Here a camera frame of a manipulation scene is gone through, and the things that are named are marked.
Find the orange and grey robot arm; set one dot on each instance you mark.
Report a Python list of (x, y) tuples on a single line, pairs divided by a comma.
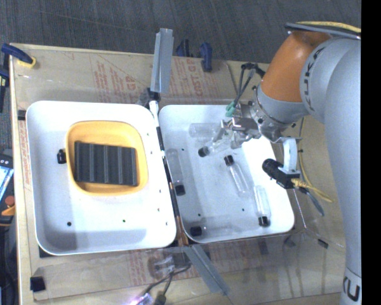
[(336, 113)]

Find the black ribbed rack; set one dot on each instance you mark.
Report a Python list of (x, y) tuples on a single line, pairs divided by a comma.
[(104, 164)]

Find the thin black and white rod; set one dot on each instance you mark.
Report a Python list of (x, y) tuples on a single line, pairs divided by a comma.
[(160, 138)]

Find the brown cardboard board red print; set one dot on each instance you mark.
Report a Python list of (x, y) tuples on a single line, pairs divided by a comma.
[(82, 71)]

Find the white plastic tray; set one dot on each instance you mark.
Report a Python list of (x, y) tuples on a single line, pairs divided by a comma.
[(216, 202), (95, 221)]

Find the yellow bowl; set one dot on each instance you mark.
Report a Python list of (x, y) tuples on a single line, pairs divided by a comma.
[(104, 130)]

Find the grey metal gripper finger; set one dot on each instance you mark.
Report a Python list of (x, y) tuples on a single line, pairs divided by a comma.
[(221, 131), (239, 140)]

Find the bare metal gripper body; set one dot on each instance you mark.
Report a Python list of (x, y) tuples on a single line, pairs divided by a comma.
[(251, 124)]

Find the clear plastic bottle black cap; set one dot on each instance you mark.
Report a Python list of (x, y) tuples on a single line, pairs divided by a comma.
[(175, 167), (196, 231), (238, 178), (262, 202), (204, 151)]

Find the small black cap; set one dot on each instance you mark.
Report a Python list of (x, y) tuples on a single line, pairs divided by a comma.
[(61, 157)]

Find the black cylinder on white bracket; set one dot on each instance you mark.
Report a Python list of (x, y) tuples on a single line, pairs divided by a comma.
[(289, 157)]

